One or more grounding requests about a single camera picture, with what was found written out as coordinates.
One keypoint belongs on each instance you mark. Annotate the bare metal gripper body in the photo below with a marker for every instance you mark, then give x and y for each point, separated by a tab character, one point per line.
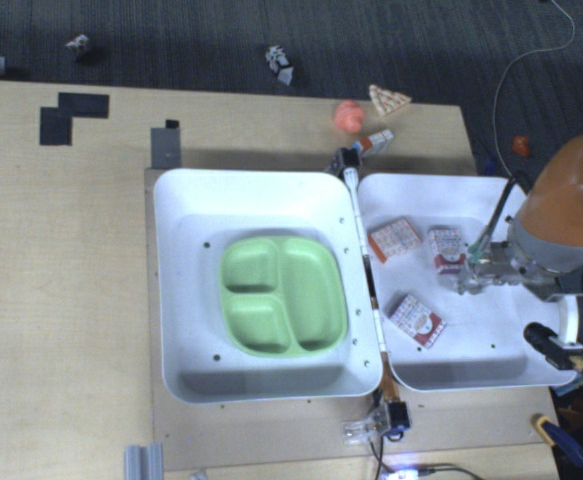
508	268

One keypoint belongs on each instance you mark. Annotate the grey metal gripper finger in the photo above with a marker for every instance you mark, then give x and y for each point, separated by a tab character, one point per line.
472	260
468	283

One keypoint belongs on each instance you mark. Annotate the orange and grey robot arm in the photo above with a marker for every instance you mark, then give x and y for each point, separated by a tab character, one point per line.
558	203

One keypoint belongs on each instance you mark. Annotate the white plastic tray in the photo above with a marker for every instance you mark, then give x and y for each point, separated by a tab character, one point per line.
481	338
191	293

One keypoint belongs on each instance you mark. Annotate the thin black and white rod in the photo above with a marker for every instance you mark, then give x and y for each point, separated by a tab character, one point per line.
366	258

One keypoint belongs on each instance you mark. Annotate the small red object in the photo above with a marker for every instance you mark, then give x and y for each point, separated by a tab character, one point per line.
521	145

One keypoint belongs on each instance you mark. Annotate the small red and white carton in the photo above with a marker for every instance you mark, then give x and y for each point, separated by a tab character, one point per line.
375	143

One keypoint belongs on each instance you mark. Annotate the green divided plate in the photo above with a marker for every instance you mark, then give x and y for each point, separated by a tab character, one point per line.
311	288

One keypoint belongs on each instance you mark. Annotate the toy pizza slice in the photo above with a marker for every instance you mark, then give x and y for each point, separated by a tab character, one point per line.
386	99

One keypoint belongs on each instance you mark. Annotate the pink toy shrimp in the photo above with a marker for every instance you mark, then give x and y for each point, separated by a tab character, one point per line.
349	116

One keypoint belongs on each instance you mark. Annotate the black and white carton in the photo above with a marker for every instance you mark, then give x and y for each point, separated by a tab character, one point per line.
279	65

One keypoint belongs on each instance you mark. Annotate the small brown and white packet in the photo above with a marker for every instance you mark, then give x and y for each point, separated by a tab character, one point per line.
77	43

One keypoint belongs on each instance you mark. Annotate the black cylinder on white bracket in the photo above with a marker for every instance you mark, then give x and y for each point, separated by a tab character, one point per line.
546	340

